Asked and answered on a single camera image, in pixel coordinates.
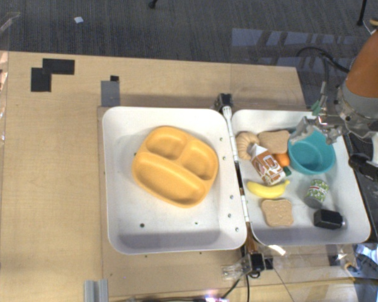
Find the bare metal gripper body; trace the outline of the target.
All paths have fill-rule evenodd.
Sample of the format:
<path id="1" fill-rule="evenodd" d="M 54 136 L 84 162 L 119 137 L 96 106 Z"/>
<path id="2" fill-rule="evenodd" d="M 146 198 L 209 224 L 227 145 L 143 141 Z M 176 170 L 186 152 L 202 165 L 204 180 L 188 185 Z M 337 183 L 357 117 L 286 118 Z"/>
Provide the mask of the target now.
<path id="1" fill-rule="evenodd" d="M 376 134 L 371 124 L 378 121 L 378 111 L 371 106 L 364 106 L 360 111 L 349 104 L 314 104 L 315 126 L 324 135 L 324 130 L 342 127 L 342 135 L 352 133 L 359 138 L 370 138 Z"/>

